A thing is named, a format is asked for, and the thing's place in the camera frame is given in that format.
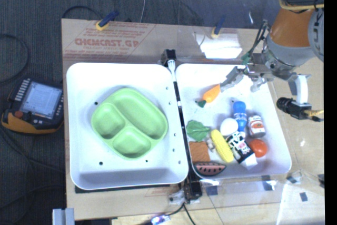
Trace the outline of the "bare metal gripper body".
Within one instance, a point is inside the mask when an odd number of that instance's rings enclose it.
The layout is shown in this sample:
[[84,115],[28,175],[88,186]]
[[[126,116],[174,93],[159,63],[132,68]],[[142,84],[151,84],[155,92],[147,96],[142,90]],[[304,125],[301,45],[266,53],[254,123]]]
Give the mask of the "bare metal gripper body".
[[285,64],[272,54],[253,53],[246,65],[245,74],[255,81],[272,81],[275,77],[288,81],[296,76],[295,68],[296,66]]

